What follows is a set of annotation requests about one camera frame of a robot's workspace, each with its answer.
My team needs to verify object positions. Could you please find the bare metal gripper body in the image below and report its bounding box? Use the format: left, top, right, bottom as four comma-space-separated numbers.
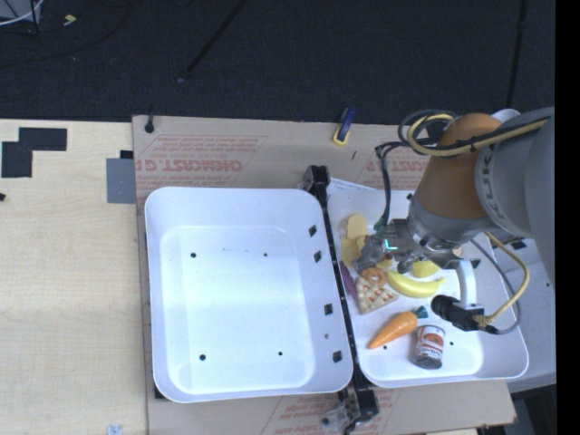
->
374, 217, 459, 263

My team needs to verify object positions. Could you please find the yellow wedge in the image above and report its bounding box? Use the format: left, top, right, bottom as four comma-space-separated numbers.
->
411, 259, 442, 278

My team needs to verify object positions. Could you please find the orange doughnut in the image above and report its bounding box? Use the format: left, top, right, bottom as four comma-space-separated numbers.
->
360, 266, 389, 288

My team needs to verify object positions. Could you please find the yellow wavy slice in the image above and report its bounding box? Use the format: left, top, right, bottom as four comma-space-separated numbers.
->
345, 213, 370, 240
340, 236, 365, 270

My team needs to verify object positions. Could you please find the yellow banana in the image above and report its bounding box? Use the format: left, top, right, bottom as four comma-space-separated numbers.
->
385, 269, 448, 300

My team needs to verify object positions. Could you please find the purple oblong toy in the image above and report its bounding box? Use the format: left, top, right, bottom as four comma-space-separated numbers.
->
339, 260, 360, 297

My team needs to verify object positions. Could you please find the pizza slice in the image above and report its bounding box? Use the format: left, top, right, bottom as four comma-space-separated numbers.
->
353, 275, 401, 316

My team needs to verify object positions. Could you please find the thin black rod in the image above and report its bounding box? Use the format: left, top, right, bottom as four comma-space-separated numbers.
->
315, 183, 369, 396

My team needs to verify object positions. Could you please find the orange carrot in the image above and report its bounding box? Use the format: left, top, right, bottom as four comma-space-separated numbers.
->
366, 305, 430, 351

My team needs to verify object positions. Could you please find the white paper sheet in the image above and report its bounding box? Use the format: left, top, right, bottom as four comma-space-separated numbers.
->
327, 177, 378, 195

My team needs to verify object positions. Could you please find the small orange and white can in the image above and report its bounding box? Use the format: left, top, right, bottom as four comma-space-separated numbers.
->
411, 324, 447, 371

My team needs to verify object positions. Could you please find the white plastic tray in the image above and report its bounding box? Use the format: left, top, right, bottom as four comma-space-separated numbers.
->
143, 186, 355, 404
325, 188, 531, 390

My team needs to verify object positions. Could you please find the brown cardboard board red print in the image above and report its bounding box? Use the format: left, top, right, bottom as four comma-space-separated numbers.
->
130, 114, 518, 435

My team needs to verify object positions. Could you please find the black cylinder on white bracket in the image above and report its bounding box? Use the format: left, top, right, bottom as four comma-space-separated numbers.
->
430, 258, 487, 333

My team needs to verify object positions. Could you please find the black block with thin wires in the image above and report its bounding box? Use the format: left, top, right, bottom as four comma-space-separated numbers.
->
349, 378, 381, 427
301, 164, 331, 194

